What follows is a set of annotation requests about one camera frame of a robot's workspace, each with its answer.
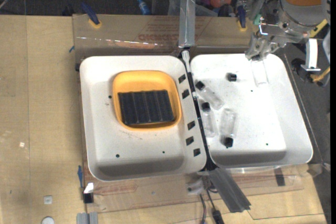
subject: wooden table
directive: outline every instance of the wooden table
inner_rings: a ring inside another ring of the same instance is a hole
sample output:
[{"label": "wooden table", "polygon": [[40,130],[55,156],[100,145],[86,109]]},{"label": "wooden table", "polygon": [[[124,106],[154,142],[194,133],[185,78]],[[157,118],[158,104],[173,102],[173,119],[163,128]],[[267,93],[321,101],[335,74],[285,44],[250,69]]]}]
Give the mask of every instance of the wooden table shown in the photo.
[{"label": "wooden table", "polygon": [[[77,176],[83,155],[73,43],[71,17],[0,16],[0,224],[46,216],[76,223],[86,211]],[[300,190],[248,196],[250,211],[215,205],[226,224],[326,223],[306,170],[297,167]],[[190,202],[101,213],[99,224],[191,224],[201,216],[202,204]],[[206,222],[214,223],[210,210]]]}]

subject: black cap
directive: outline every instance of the black cap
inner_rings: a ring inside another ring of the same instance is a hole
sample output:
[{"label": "black cap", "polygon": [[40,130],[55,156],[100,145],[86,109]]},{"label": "black cap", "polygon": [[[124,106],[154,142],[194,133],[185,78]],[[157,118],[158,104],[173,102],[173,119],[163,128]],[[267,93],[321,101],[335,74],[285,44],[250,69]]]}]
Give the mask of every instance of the black cap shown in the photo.
[{"label": "black cap", "polygon": [[237,81],[237,75],[233,73],[227,74],[228,81]]},{"label": "black cap", "polygon": [[210,104],[208,102],[205,102],[202,104],[202,110],[203,111],[210,111]]},{"label": "black cap", "polygon": [[198,88],[200,91],[202,91],[205,87],[205,85],[203,84],[203,82],[199,81],[198,83],[196,83],[196,88]]},{"label": "black cap", "polygon": [[226,137],[224,139],[224,145],[226,148],[232,147],[233,146],[233,139],[231,137]]}]

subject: wooden surface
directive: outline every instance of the wooden surface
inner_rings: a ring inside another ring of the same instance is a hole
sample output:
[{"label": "wooden surface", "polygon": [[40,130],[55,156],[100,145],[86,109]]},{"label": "wooden surface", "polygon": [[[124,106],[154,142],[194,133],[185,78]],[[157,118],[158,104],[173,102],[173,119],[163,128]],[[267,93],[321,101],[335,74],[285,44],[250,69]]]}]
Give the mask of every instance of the wooden surface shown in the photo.
[{"label": "wooden surface", "polygon": [[[76,223],[85,206],[77,176],[82,147],[72,20],[0,16],[0,26],[0,223],[35,224],[45,216]],[[248,196],[250,211],[229,214],[224,202],[215,204],[226,224],[325,223],[306,169],[299,167],[303,188]],[[44,205],[48,195],[52,204]],[[101,213],[99,224],[189,224],[201,215],[201,203],[191,202]]]}]

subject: blue bottle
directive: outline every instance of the blue bottle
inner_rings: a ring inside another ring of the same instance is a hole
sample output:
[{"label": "blue bottle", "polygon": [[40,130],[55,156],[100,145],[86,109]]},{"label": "blue bottle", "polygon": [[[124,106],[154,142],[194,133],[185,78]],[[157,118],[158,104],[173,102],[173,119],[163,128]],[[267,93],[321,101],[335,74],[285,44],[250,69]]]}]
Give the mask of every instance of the blue bottle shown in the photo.
[{"label": "blue bottle", "polygon": [[152,15],[151,10],[148,8],[144,0],[137,0],[137,1],[139,3],[139,7],[142,12],[142,15]]}]

